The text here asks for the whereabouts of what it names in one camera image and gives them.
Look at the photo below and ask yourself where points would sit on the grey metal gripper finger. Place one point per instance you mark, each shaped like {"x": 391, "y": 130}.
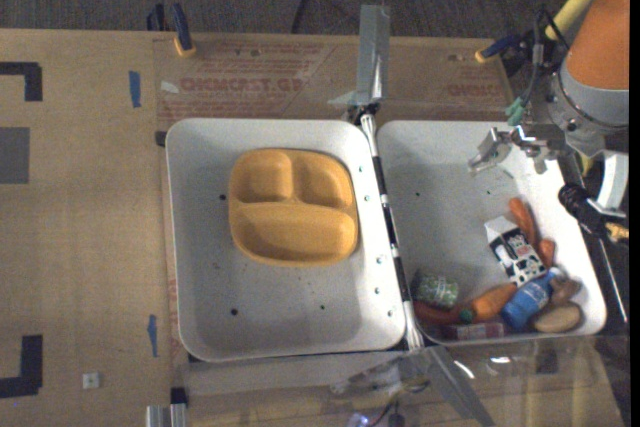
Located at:
{"x": 484, "y": 162}
{"x": 495, "y": 140}

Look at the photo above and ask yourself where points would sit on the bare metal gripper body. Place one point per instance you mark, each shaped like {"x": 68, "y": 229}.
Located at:
{"x": 575, "y": 127}

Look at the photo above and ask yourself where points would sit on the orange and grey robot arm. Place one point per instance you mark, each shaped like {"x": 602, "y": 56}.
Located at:
{"x": 600, "y": 40}

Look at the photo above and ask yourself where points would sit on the white plastic tray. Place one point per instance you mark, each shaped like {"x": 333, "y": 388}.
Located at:
{"x": 280, "y": 305}
{"x": 440, "y": 215}

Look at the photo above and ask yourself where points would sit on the white and black milk carton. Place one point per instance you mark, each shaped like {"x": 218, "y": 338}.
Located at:
{"x": 515, "y": 250}

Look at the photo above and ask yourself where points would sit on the thin black and white rod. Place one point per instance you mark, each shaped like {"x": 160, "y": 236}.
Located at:
{"x": 382, "y": 187}

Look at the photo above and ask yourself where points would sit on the small orange toy piece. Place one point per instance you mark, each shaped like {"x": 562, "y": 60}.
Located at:
{"x": 547, "y": 251}

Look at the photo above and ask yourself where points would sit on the orange carrot with green end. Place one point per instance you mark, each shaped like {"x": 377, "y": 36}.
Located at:
{"x": 492, "y": 301}

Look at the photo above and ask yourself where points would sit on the blue bottle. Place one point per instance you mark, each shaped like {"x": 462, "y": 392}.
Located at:
{"x": 527, "y": 302}

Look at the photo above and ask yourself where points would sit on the small brown toy food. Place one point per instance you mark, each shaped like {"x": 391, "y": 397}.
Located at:
{"x": 565, "y": 289}

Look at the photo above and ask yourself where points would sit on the red sausage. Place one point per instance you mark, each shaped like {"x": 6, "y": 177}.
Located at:
{"x": 432, "y": 312}

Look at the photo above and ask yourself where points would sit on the dark red packet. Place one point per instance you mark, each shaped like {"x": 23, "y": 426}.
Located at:
{"x": 472, "y": 331}

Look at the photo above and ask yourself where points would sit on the brown bread roll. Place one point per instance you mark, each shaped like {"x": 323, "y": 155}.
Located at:
{"x": 557, "y": 318}

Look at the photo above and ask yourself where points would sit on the orange divided plate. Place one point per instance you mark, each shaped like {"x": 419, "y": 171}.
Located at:
{"x": 292, "y": 210}

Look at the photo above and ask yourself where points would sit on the brown cardboard board red print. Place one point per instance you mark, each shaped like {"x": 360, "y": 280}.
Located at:
{"x": 260, "y": 80}

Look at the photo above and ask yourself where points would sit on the black cylinder on white bracket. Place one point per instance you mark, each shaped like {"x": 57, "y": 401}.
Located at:
{"x": 582, "y": 207}

